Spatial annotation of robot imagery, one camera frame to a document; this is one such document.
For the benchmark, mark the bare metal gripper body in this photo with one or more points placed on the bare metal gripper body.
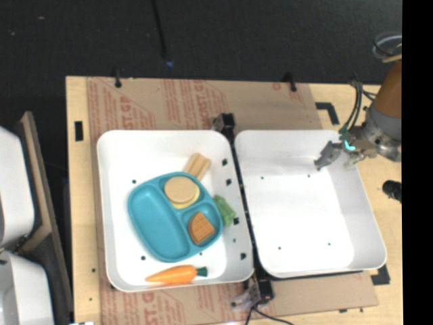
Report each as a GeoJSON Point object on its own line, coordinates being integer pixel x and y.
{"type": "Point", "coordinates": [379, 144]}

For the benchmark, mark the blue divided plate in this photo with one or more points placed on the blue divided plate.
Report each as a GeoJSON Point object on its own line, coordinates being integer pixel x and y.
{"type": "Point", "coordinates": [152, 218]}

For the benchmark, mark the thin black rod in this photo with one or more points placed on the thin black rod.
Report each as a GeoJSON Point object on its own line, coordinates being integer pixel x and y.
{"type": "Point", "coordinates": [244, 201]}

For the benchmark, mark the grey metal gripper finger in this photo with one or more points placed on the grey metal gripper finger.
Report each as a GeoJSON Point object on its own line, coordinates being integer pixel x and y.
{"type": "Point", "coordinates": [353, 160]}
{"type": "Point", "coordinates": [327, 156]}

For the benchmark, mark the orange carrot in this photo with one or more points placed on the orange carrot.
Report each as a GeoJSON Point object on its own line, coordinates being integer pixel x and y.
{"type": "Point", "coordinates": [172, 275]}

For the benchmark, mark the orange-brown waffle piece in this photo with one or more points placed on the orange-brown waffle piece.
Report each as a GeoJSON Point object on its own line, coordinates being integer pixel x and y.
{"type": "Point", "coordinates": [201, 228]}

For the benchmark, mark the brown cardboard board red print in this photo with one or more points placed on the brown cardboard board red print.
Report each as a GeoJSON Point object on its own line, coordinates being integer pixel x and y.
{"type": "Point", "coordinates": [189, 103]}

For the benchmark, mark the tan round biscuit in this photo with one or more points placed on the tan round biscuit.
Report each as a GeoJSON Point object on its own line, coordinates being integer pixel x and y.
{"type": "Point", "coordinates": [181, 190]}

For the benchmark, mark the green lettuce leaf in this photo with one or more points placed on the green lettuce leaf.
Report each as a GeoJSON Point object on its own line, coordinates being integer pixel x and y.
{"type": "Point", "coordinates": [225, 210]}

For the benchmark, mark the white plastic tray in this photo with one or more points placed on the white plastic tray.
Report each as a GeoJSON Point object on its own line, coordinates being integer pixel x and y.
{"type": "Point", "coordinates": [159, 151]}
{"type": "Point", "coordinates": [304, 215]}

